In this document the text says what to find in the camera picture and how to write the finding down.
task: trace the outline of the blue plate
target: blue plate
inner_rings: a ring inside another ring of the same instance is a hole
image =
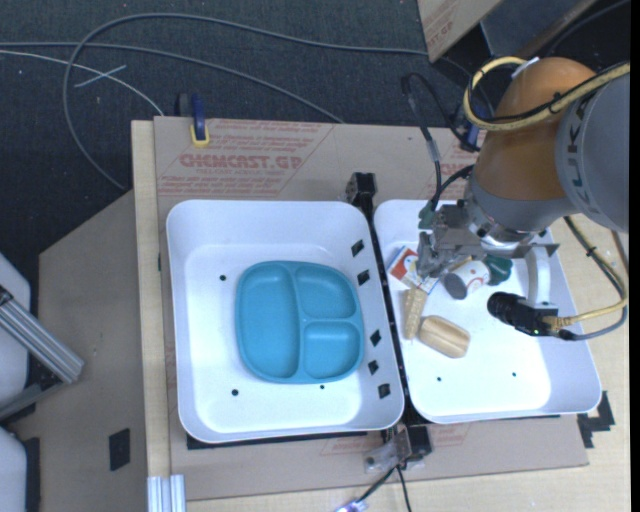
[[[344,274],[325,265],[269,261],[248,268],[236,293],[240,357],[273,382],[330,382],[362,361],[360,302]]]

